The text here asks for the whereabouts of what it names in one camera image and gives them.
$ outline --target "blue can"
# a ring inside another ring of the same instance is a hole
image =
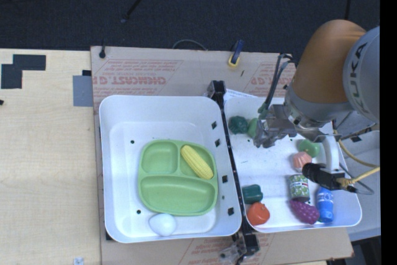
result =
[[[319,222],[329,223],[334,220],[334,201],[332,192],[324,187],[320,187],[317,192],[317,209],[320,213]]]

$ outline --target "egg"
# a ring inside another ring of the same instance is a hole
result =
[[[168,236],[173,234],[176,229],[176,219],[168,213],[156,214],[149,219],[149,226],[155,234]]]

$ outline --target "green divided plate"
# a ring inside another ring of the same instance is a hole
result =
[[[181,156],[181,147],[191,146],[213,171],[209,180],[198,177]],[[218,174],[213,155],[202,145],[181,140],[155,140],[142,149],[138,191],[152,211],[173,215],[202,215],[218,196]]]

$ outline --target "toy tomato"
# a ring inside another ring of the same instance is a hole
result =
[[[247,218],[251,225],[264,224],[270,218],[270,212],[263,203],[255,202],[249,207]]]

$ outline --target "yellow corn cob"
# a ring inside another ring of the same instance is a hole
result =
[[[211,167],[209,167],[205,160],[191,146],[182,146],[181,155],[198,177],[207,180],[213,177]]]

